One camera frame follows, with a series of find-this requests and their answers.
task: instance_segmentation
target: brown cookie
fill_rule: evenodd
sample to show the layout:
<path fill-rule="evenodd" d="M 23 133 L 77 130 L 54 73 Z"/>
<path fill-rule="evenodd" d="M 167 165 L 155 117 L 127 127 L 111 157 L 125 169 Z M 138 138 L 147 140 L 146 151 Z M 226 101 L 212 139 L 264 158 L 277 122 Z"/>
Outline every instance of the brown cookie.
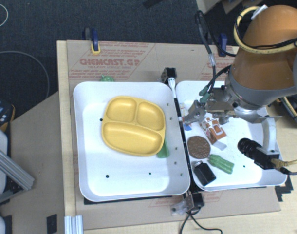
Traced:
<path fill-rule="evenodd" d="M 210 153 L 210 144 L 201 136 L 193 136 L 188 139 L 187 147 L 189 154 L 194 158 L 206 158 Z"/>

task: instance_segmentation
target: yellow plate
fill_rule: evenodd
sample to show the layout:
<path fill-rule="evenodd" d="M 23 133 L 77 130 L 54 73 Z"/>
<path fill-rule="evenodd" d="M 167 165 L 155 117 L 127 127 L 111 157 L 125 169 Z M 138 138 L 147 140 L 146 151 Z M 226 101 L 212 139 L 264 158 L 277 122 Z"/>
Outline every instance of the yellow plate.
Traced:
<path fill-rule="evenodd" d="M 114 150 L 136 156 L 157 154 L 164 143 L 166 121 L 156 104 L 136 97 L 111 99 L 102 121 L 102 138 Z"/>

